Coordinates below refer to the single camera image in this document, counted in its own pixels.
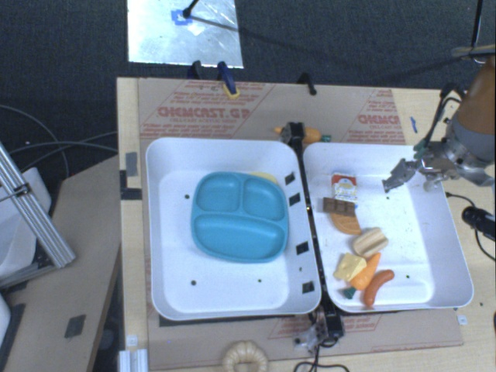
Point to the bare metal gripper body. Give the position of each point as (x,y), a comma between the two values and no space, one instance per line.
(453,165)

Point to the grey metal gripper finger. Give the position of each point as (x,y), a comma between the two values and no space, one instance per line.
(401,166)
(395,182)

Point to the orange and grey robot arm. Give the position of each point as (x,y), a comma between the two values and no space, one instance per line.
(477,103)

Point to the red and white carton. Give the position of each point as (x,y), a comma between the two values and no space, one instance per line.
(344,186)

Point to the brown chocolate bar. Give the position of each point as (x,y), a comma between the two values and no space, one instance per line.
(339,206)

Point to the beige bread roll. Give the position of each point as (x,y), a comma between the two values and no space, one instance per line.
(370,242)

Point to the orange biscuit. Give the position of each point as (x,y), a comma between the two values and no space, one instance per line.
(346,225)

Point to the white plastic tray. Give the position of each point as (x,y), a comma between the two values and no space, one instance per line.
(232,285)
(410,246)

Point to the thin black rod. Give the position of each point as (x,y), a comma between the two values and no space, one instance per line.
(312,223)

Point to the orange carrot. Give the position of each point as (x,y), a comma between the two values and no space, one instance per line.
(312,134)
(366,275)

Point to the yellow cheese wedge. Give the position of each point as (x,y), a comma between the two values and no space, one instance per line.
(349,266)

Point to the orange sausage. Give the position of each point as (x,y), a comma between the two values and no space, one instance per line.
(377,287)

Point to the brown cardboard board red print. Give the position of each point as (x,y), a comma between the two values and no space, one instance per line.
(255,111)

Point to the blue divided plate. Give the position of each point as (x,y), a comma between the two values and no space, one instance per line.
(238,217)

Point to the beige doughnut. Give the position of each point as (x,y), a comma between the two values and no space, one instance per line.
(245,357)

